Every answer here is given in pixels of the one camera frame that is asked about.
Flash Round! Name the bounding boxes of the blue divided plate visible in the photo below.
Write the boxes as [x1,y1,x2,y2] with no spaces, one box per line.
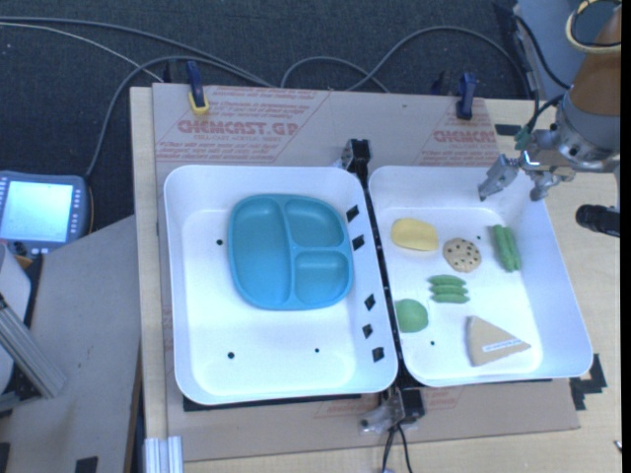
[227,193,355,312]

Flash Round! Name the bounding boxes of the green toy pea pods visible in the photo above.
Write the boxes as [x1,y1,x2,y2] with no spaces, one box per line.
[426,273,471,305]

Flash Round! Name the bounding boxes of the thin black rod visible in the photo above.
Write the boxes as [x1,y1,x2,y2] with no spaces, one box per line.
[360,165,406,397]

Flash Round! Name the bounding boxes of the green toy beans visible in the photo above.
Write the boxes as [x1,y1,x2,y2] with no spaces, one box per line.
[489,223,523,273]

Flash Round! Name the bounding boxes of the white plastic tray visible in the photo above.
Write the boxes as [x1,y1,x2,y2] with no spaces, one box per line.
[367,165,595,389]
[162,164,400,407]

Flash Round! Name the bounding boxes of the black block with thin wires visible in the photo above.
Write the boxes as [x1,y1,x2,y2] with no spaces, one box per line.
[379,385,427,424]
[343,137,372,174]

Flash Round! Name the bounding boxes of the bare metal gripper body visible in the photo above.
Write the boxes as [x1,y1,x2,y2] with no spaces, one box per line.
[521,126,621,177]

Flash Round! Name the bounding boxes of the beige triangular toy sandwich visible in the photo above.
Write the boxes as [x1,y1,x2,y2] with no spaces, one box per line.
[463,314,533,369]

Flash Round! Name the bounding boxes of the tan chocolate chip biscuit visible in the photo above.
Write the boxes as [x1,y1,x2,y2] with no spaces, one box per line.
[441,236,483,274]

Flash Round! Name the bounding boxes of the brown cardboard board, red print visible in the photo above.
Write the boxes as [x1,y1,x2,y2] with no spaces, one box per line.
[151,82,583,463]

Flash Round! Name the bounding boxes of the green round toy food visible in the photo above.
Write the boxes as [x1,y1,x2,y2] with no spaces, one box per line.
[393,298,430,335]

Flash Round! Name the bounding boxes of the yellow toy food piece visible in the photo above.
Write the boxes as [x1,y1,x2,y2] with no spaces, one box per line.
[389,217,441,253]

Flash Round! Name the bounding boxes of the black cylinder on white bracket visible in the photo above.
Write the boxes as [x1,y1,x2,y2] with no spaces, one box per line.
[575,204,622,238]

